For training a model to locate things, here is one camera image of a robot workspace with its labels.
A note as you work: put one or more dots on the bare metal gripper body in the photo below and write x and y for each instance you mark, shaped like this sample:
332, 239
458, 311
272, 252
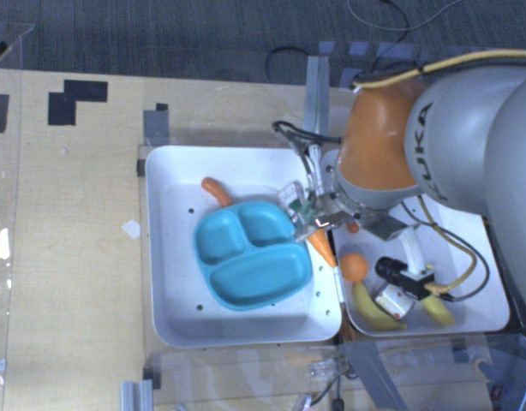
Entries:
338, 210

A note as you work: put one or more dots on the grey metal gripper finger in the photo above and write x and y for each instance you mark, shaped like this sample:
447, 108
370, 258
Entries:
305, 231

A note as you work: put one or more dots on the orange carrot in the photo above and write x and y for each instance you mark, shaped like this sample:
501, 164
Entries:
323, 244

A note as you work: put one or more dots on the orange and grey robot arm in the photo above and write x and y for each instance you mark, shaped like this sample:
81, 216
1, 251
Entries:
456, 144

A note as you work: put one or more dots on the small orange round piece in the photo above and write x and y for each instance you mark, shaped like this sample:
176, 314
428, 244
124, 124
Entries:
353, 228

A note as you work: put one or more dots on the orange fruit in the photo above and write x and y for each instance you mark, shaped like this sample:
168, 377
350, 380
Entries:
354, 267

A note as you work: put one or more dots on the thin black and white rod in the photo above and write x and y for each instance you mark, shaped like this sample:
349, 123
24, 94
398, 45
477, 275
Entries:
338, 285

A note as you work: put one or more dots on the blue divided plate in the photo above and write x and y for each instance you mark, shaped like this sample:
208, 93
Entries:
254, 272

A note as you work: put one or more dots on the orange sausage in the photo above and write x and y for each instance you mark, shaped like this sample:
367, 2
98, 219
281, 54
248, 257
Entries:
216, 190

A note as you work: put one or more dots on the yellow banana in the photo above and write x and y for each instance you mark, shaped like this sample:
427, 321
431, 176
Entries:
370, 311
439, 311

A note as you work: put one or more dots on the white plastic tray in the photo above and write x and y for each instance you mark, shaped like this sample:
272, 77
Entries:
468, 302
177, 293

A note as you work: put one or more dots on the black cylinder on white bracket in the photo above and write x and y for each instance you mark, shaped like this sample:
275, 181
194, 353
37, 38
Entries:
410, 268

